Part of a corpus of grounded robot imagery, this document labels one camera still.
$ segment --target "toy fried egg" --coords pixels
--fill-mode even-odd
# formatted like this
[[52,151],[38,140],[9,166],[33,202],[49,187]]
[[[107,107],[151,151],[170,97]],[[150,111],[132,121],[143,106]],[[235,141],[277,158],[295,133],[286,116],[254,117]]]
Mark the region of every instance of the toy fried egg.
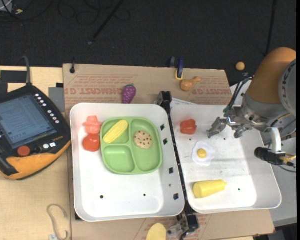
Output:
[[201,166],[209,166],[216,156],[216,150],[209,144],[198,141],[192,149],[192,160]]

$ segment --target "orange ball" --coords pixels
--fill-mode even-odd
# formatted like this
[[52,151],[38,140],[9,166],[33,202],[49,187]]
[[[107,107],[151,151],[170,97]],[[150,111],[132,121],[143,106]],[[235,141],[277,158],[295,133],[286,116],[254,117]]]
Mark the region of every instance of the orange ball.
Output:
[[240,61],[235,65],[235,68],[236,68],[236,70],[242,71],[246,68],[246,65]]

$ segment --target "black floor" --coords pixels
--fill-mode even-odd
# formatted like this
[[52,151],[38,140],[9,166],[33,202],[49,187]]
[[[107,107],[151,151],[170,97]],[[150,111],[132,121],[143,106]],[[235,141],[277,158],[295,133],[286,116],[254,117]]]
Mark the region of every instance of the black floor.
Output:
[[267,51],[296,50],[297,0],[13,0],[0,11],[0,65],[222,69],[230,85]]

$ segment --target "green plate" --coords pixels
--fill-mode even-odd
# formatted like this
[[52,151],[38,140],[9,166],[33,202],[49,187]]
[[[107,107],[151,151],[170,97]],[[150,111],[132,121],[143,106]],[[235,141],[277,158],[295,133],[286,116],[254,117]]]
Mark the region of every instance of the green plate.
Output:
[[[128,121],[128,129],[115,142],[107,144],[104,135],[120,120]],[[145,131],[152,137],[153,144],[148,149],[134,143],[137,131]],[[102,123],[100,131],[101,154],[106,167],[116,174],[148,174],[162,164],[162,148],[156,126],[141,117],[114,117]]]

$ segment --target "red emergency stop button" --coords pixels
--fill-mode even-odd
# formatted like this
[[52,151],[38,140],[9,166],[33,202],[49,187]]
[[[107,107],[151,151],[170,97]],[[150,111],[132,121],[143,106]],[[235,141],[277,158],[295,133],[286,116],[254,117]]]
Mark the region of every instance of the red emergency stop button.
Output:
[[16,152],[19,157],[24,158],[30,155],[30,148],[28,146],[21,146]]

